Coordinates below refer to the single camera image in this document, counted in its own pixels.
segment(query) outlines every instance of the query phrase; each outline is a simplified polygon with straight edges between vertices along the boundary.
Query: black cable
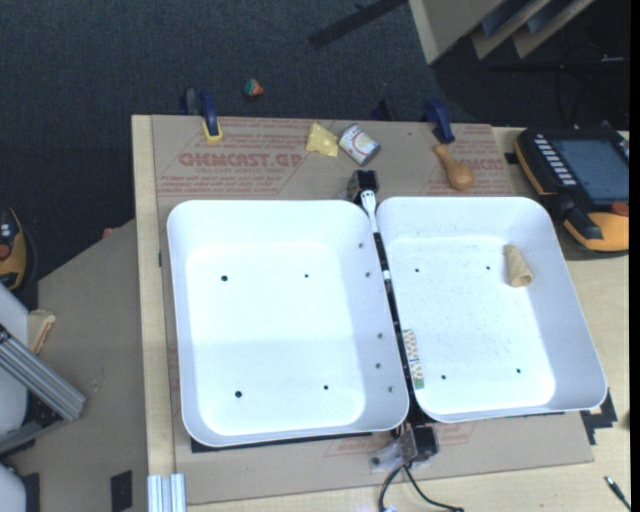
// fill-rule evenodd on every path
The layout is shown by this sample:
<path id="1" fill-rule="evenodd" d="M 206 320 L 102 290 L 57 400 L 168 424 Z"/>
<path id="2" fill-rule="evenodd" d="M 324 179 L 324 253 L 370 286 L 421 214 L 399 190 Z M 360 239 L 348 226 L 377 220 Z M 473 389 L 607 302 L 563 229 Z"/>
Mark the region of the black cable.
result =
<path id="1" fill-rule="evenodd" d="M 384 506 L 384 495 L 387 492 L 387 489 L 389 488 L 389 485 L 391 484 L 391 482 L 393 482 L 393 479 L 398 475 L 398 473 L 402 469 L 404 469 L 405 473 L 409 477 L 409 480 L 413 484 L 413 487 L 415 488 L 415 490 L 422 497 L 422 499 L 425 500 L 427 503 L 430 503 L 431 505 L 433 505 L 435 507 L 444 508 L 444 509 L 449 510 L 451 512 L 464 512 L 464 509 L 461 508 L 461 507 L 454 507 L 454 506 L 451 506 L 451 505 L 445 505 L 444 503 L 439 503 L 437 501 L 433 501 L 432 499 L 430 499 L 424 492 L 422 492 L 422 489 L 420 489 L 420 487 L 418 487 L 418 484 L 413 479 L 413 475 L 409 471 L 409 466 L 408 465 L 404 465 L 404 466 L 401 466 L 401 467 L 399 467 L 397 469 L 394 469 L 393 471 L 391 471 L 387 475 L 387 478 L 385 478 L 384 482 L 382 483 L 382 487 L 380 488 L 380 495 L 378 497 L 378 510 L 379 510 L 379 512 L 384 512 L 386 510 L 386 507 Z"/>

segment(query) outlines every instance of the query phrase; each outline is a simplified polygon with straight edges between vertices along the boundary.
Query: tin can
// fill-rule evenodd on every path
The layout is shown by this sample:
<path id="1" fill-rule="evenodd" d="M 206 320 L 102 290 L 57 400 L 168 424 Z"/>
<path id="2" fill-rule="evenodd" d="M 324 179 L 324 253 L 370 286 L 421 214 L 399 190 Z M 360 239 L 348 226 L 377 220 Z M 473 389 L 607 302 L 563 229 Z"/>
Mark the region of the tin can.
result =
<path id="1" fill-rule="evenodd" d="M 340 147 L 360 165 L 366 165 L 380 151 L 380 144 L 373 140 L 357 123 L 342 132 Z"/>

